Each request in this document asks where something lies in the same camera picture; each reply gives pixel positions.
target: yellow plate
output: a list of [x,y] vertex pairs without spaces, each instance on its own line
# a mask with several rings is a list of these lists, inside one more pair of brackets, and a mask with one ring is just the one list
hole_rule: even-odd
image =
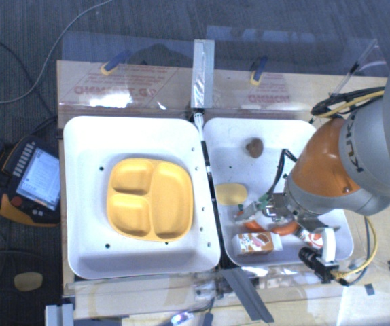
[[163,160],[127,158],[112,169],[107,218],[120,234],[170,242],[192,225],[192,180],[182,167]]

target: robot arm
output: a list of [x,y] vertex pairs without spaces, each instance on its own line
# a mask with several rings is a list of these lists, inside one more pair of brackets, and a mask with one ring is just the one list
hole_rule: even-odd
[[383,92],[367,94],[372,100],[358,107],[350,102],[347,119],[332,115],[334,118],[315,132],[287,176],[282,194],[273,193],[274,184],[236,217],[241,223],[260,213],[274,221],[292,218],[305,230],[322,234],[321,254],[303,247],[299,256],[324,283],[331,281],[331,271],[338,269],[329,255],[335,253],[335,229],[318,216],[344,209],[367,217],[390,206],[390,76],[381,89]]
[[284,204],[310,232],[317,216],[346,209],[364,216],[390,206],[390,76],[382,97],[312,136],[290,172]]

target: black cable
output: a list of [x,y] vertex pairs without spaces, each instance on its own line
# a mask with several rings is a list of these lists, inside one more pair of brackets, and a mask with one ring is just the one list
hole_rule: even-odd
[[353,107],[351,107],[348,111],[343,111],[343,112],[339,112],[338,114],[339,115],[347,115],[348,113],[351,113],[352,111],[355,111],[357,109],[361,109],[362,107],[365,107],[367,105],[369,105],[370,103],[373,103],[374,101],[378,101],[382,99],[382,97],[378,97],[378,98],[371,98],[369,99],[368,101],[366,101],[365,103],[363,104],[360,104],[360,105],[353,105]]
[[30,131],[30,133],[28,133],[27,135],[25,135],[24,137],[22,137],[21,139],[17,140],[15,143],[5,143],[5,148],[6,149],[10,149],[14,146],[16,146],[21,140],[23,140],[23,138],[29,136],[29,135],[35,135],[37,134],[38,132],[40,132],[41,130],[43,130],[44,128],[46,128],[47,126],[49,126],[51,123],[54,123],[56,122],[58,119],[58,116],[57,115],[53,115],[51,117],[48,117],[46,118],[43,122],[39,123],[38,125],[36,125],[34,127],[34,129],[32,129],[32,131]]
[[46,57],[46,60],[44,61],[44,64],[41,68],[41,72],[39,73],[38,75],[38,78],[37,80],[35,81],[35,83],[32,85],[32,87],[24,94],[14,98],[14,99],[11,99],[11,100],[6,100],[6,101],[0,101],[0,104],[8,104],[8,103],[15,103],[16,101],[19,101],[23,98],[25,98],[26,96],[30,95],[35,87],[38,85],[38,83],[41,81],[41,78],[43,77],[44,75],[44,72],[45,70],[47,69],[47,65],[48,63],[50,62],[50,59],[53,55],[53,52],[54,50],[56,49],[57,45],[60,43],[60,41],[62,40],[63,36],[65,35],[65,33],[82,17],[84,16],[85,14],[87,14],[88,12],[92,11],[92,10],[95,10],[96,8],[98,7],[101,7],[101,6],[104,6],[104,5],[107,5],[108,3],[111,3],[112,1],[115,1],[115,0],[106,0],[102,3],[98,3],[92,7],[89,7],[87,8],[86,10],[84,10],[83,12],[81,12],[80,14],[77,15],[77,17],[75,17],[65,28],[64,30],[59,34],[58,38],[56,39],[56,41],[53,43],[53,46],[52,48],[50,49],[47,57]]
[[361,96],[365,96],[371,93],[379,92],[381,90],[384,90],[385,87],[373,87],[373,88],[366,88],[363,90],[355,90],[353,92],[348,93],[342,93],[336,96],[331,96],[323,101],[318,102],[312,109],[311,114],[314,116],[322,115],[324,113],[327,113],[331,111],[329,106],[335,105],[338,103],[341,103],[343,101],[349,102],[356,98],[359,98]]
[[281,155],[279,156],[279,163],[277,166],[277,173],[275,175],[274,183],[272,184],[272,186],[270,186],[270,189],[265,193],[265,195],[267,195],[266,200],[269,200],[270,197],[272,197],[272,195],[275,191],[275,187],[277,186],[277,183],[278,183],[279,179],[281,178],[281,175],[283,174],[284,164],[285,164],[285,156],[290,158],[293,162],[296,162],[298,160],[295,157],[295,155],[292,152],[290,152],[290,150],[288,150],[288,149],[281,150]]
[[202,326],[211,326],[213,323],[213,314],[211,313],[211,310],[213,308],[213,304],[215,303],[215,298],[211,299],[210,308],[207,311],[207,313],[204,315],[204,318],[202,319]]
[[[366,259],[369,259],[369,257],[370,257],[370,231],[369,231],[369,223],[368,223],[366,217],[364,217],[364,224],[366,225],[366,240],[367,240]],[[341,285],[347,286],[347,287],[354,285],[354,284],[358,283],[363,278],[363,276],[364,276],[364,274],[366,274],[366,272],[367,272],[367,266],[364,267],[364,269],[361,271],[361,273],[359,273],[359,276],[355,280],[347,281],[346,279],[340,279],[338,282]]]
[[[10,232],[10,226],[11,226],[11,223],[10,221],[8,222],[8,237],[9,237],[9,232]],[[40,259],[42,260],[42,262],[44,262],[46,264],[47,267],[50,267],[51,265],[43,258],[41,257],[40,255],[36,255],[34,253],[29,253],[28,251],[19,251],[19,250],[11,250],[9,249],[9,245],[10,245],[10,239],[9,238],[4,238],[3,235],[1,234],[0,232],[0,238],[3,240],[3,242],[5,243],[5,250],[0,250],[0,254],[4,254],[5,256],[3,256],[3,264],[2,264],[2,269],[0,271],[0,279],[1,279],[1,275],[3,273],[3,269],[5,267],[5,263],[6,263],[6,257],[7,255],[9,254],[17,254],[17,255],[25,255],[25,256],[29,256],[29,257],[33,257],[33,258],[37,258],[37,259]],[[14,271],[16,270],[15,269],[15,261],[14,261],[14,258],[11,257],[12,259],[12,263],[14,265]],[[26,298],[26,296],[24,296],[22,294],[22,292],[20,292],[19,290],[17,289],[11,289],[11,288],[0,288],[0,293],[6,293],[6,292],[11,292],[11,293],[15,293],[16,295],[19,295],[22,299],[26,300],[28,304],[32,304],[32,301],[28,298]],[[34,320],[34,321],[20,321],[20,320],[17,320],[17,319],[13,319],[12,317],[10,317],[9,315],[7,315],[6,311],[5,310],[2,310],[0,309],[0,316],[2,316],[5,320],[9,321],[10,323],[16,323],[16,324],[21,324],[21,325],[34,325],[34,324],[37,324],[37,323],[41,323],[43,321],[42,318],[40,319],[37,319],[37,320]]]
[[[20,66],[21,66],[21,69],[23,70],[24,74],[26,75],[27,80],[30,82],[31,85],[33,85],[34,82],[32,80],[32,77],[30,76],[29,72],[27,71],[26,65],[24,65],[24,63],[22,62],[20,57],[18,57],[17,54],[13,50],[11,50],[11,48],[6,46],[4,43],[0,42],[0,46],[3,47],[5,50],[7,50],[15,58],[15,60],[17,60],[18,64],[20,64]],[[48,114],[54,115],[52,110],[50,110],[50,108],[48,107],[48,105],[44,101],[43,97],[41,96],[41,93],[37,89],[34,89],[34,91],[36,91],[36,93],[38,94],[38,98],[40,99],[43,106],[46,108]]]
[[[190,314],[195,314],[195,313],[198,313],[198,312],[206,312],[207,311],[206,314],[210,314],[211,315],[210,311],[212,310],[214,303],[215,303],[215,298],[213,297],[206,306],[203,306],[203,307],[200,307],[200,308],[197,308],[197,309],[187,309],[185,311],[180,312],[179,314],[181,314],[183,312],[190,313]],[[171,317],[171,319],[169,321],[167,321],[165,323],[161,323],[160,326],[173,326],[174,325],[173,317]]]

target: black wire bundle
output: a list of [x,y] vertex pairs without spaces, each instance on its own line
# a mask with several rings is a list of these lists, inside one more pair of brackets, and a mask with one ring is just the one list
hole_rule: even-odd
[[[313,116],[323,115],[324,113],[331,111],[330,106],[332,106],[332,105],[342,103],[342,102],[348,103],[356,98],[360,98],[360,97],[368,95],[368,94],[379,92],[379,91],[384,90],[384,89],[385,89],[385,87],[373,87],[373,88],[366,88],[363,90],[356,90],[356,91],[349,92],[349,93],[342,93],[342,94],[337,94],[335,96],[331,96],[328,99],[325,99],[323,101],[318,102],[311,109],[311,114]],[[340,117],[342,117],[342,115],[346,115],[346,114],[352,112],[353,110],[356,110],[359,107],[363,107],[364,105],[368,105],[371,102],[378,100],[378,99],[379,98],[371,98],[371,99],[365,101],[363,104],[360,104],[359,106],[352,105],[349,108],[349,110],[335,113],[335,114],[331,115],[330,117],[331,118],[340,118]]]
[[12,281],[10,282],[11,274],[4,275],[7,260],[10,260],[10,268],[14,275],[22,270],[46,271],[45,276],[46,289],[51,288],[52,299],[60,299],[60,291],[58,285],[54,285],[55,281],[52,275],[57,273],[57,267],[46,261],[40,255],[30,253],[28,251],[16,250],[10,248],[10,226],[11,222],[7,223],[6,237],[0,232],[0,239],[4,243],[4,248],[0,248],[0,318],[9,325],[42,325],[44,322],[44,304],[45,300],[40,300],[38,296],[46,293],[42,290],[43,287],[35,291],[21,292],[17,290]]
[[275,191],[275,187],[277,186],[277,183],[278,183],[279,179],[281,178],[281,175],[283,174],[286,156],[288,158],[290,158],[293,162],[296,162],[298,160],[293,155],[293,153],[290,152],[288,149],[281,150],[281,155],[279,156],[279,163],[277,166],[277,173],[275,175],[274,183],[272,184],[272,186],[270,186],[270,189],[268,189],[268,191],[263,196],[261,196],[259,198],[259,200],[263,200],[264,202],[268,202],[270,200],[270,198],[272,197],[272,195]]

